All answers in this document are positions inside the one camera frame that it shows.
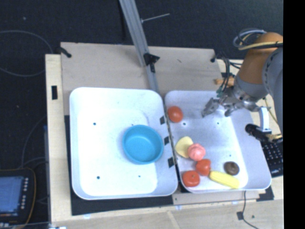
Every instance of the red tomato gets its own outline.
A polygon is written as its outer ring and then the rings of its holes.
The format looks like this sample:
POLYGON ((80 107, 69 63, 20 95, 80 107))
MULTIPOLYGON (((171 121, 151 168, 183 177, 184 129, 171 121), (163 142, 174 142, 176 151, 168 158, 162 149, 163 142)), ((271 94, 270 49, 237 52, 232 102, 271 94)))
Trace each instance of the red tomato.
POLYGON ((211 161, 207 158, 199 160, 196 164, 196 171, 201 176, 208 176, 211 170, 211 161))
POLYGON ((168 117, 173 122, 180 122, 183 119, 183 112, 178 106, 172 106, 167 110, 168 117))
POLYGON ((196 171, 189 170, 183 173, 182 181, 186 187, 195 187, 200 183, 200 176, 196 171))

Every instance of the screen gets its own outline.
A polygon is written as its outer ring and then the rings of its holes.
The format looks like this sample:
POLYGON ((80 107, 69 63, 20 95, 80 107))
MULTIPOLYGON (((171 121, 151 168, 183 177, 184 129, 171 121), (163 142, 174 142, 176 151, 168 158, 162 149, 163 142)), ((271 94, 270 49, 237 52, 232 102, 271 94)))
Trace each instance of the screen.
POLYGON ((0 177, 0 213, 18 210, 23 177, 0 177))

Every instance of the yellow corn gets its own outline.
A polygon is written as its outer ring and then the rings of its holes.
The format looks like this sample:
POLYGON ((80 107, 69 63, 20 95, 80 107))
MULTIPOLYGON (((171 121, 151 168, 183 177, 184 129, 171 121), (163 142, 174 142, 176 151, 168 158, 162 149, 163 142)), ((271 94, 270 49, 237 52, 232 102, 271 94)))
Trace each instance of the yellow corn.
POLYGON ((231 187, 231 188, 239 188, 239 180, 227 173, 220 171, 210 171, 209 175, 210 179, 218 182, 222 185, 231 187))

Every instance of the black clamp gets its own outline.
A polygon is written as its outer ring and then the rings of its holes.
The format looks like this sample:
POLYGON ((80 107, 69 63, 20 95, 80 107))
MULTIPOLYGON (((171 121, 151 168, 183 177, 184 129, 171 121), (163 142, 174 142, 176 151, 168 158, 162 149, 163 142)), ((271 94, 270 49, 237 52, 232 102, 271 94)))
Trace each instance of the black clamp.
POLYGON ((145 64, 150 66, 151 72, 156 73, 156 70, 154 68, 154 64, 160 59, 160 57, 152 55, 150 53, 145 53, 143 55, 145 64))

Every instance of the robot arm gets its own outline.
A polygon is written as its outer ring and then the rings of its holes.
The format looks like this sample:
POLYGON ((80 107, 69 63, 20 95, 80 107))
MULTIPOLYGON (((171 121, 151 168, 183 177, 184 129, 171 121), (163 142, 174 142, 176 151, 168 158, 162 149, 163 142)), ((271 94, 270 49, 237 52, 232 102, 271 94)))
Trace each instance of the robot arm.
POLYGON ((283 37, 274 32, 264 32, 254 44, 245 46, 250 49, 235 77, 234 86, 226 88, 219 99, 211 99, 202 112, 203 117, 213 113, 219 105, 230 116, 233 111, 246 108, 252 112, 259 112, 261 126, 265 111, 256 102, 267 94, 274 100, 274 108, 278 125, 283 135, 283 37))

